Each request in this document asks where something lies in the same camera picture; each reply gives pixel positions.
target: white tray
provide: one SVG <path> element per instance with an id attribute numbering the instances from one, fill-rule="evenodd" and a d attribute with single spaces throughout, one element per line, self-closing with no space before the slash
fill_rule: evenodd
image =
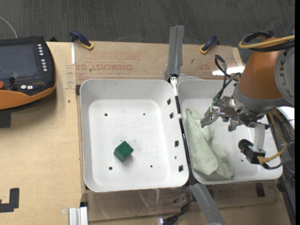
<path id="1" fill-rule="evenodd" d="M 81 85 L 80 99 L 84 180 L 89 189 L 171 188 L 187 182 L 187 160 L 169 83 L 91 79 Z M 122 141 L 134 149 L 123 163 L 113 154 Z"/>
<path id="2" fill-rule="evenodd" d="M 178 84 L 178 95 L 181 106 L 182 118 L 185 119 L 185 109 L 187 107 L 197 108 L 201 114 L 208 110 L 211 106 L 213 96 L 221 89 L 223 81 L 205 81 L 205 80 L 184 80 Z M 231 96 L 233 94 L 233 86 L 228 85 L 223 96 Z M 201 172 L 193 169 L 193 175 L 198 182 L 212 185 L 231 182 L 245 182 L 256 180 L 272 180 L 277 179 L 282 174 L 282 166 L 275 170 L 264 169 L 260 165 L 251 164 L 243 153 L 238 148 L 238 143 L 241 139 L 248 139 L 254 141 L 254 129 L 245 126 L 238 126 L 235 131 L 228 132 L 229 122 L 223 122 L 219 118 L 212 124 L 216 132 L 218 140 L 222 149 L 227 153 L 229 162 L 235 170 L 232 179 L 224 179 L 216 173 L 207 176 Z M 270 129 L 266 130 L 264 147 L 267 152 L 266 157 L 276 154 L 277 148 L 275 146 L 272 133 Z M 269 166 L 275 166 L 280 163 L 280 158 L 276 158 L 268 163 Z"/>

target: yellow cable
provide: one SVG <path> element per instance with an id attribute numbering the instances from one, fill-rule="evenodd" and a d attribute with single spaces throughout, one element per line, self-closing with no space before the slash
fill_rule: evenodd
<path id="1" fill-rule="evenodd" d="M 267 41 L 267 42 L 249 44 L 249 45 L 243 45 L 242 42 L 240 41 L 239 47 L 240 48 L 257 48 L 257 47 L 271 45 L 271 44 L 275 44 L 275 43 L 286 42 L 291 39 L 295 39 L 295 35 L 288 36 L 288 37 L 282 37 L 282 38 L 274 39 L 274 40 Z"/>
<path id="2" fill-rule="evenodd" d="M 260 164 L 267 163 L 267 162 L 269 162 L 269 161 L 271 161 L 271 160 L 277 158 L 278 156 L 280 156 L 281 154 L 283 154 L 283 152 L 287 149 L 287 143 L 286 143 L 285 139 L 283 138 L 281 132 L 279 131 L 279 128 L 277 127 L 276 122 L 274 121 L 272 112 L 270 111 L 270 112 L 268 112 L 268 114 L 269 114 L 269 116 L 270 116 L 271 122 L 272 122 L 272 124 L 273 124 L 273 126 L 274 126 L 276 132 L 278 133 L 278 135 L 279 135 L 281 141 L 282 141 L 283 144 L 284 144 L 284 147 L 283 147 L 282 150 L 280 150 L 278 153 L 276 153 L 276 154 L 275 154 L 274 156 L 272 156 L 272 157 L 262 157 L 262 156 L 257 156 L 257 159 L 258 159 L 258 161 L 259 161 Z"/>

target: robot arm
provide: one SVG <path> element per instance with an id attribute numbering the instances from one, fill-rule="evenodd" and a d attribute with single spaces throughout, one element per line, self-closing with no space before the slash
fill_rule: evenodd
<path id="1" fill-rule="evenodd" d="M 262 43 L 248 43 L 261 36 L 266 38 Z M 273 108 L 294 107 L 294 36 L 274 38 L 271 33 L 258 32 L 245 36 L 240 46 L 253 50 L 253 53 L 235 85 L 233 95 L 221 98 L 222 88 L 214 97 L 201 125 L 212 124 L 221 117 L 224 122 L 230 120 L 229 131 L 234 131 L 239 125 L 254 128 L 254 144 L 243 139 L 239 148 L 251 163 L 266 166 L 265 163 L 271 159 L 264 158 L 263 141 L 264 131 L 269 125 L 258 120 Z M 232 80 L 230 78 L 224 84 L 228 85 Z"/>

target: blue and yellow clamp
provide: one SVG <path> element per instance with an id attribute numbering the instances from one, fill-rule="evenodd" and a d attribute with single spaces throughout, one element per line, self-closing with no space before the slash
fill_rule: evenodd
<path id="1" fill-rule="evenodd" d="M 218 45 L 219 43 L 220 42 L 219 42 L 218 38 L 214 35 L 210 38 L 210 40 L 208 40 L 208 42 L 206 44 L 202 45 L 199 48 L 199 52 L 202 54 L 206 54 L 213 45 Z"/>
<path id="2" fill-rule="evenodd" d="M 72 37 L 72 42 L 74 42 L 75 40 L 78 40 L 81 43 L 81 46 L 91 50 L 94 47 L 94 44 L 92 42 L 90 42 L 84 35 L 82 35 L 81 33 L 71 30 L 70 31 L 70 35 Z"/>

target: button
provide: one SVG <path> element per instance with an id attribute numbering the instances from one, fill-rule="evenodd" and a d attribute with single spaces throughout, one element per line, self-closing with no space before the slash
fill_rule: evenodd
<path id="1" fill-rule="evenodd" d="M 4 90 L 5 89 L 4 86 L 5 86 L 4 82 L 0 81 L 0 90 Z"/>

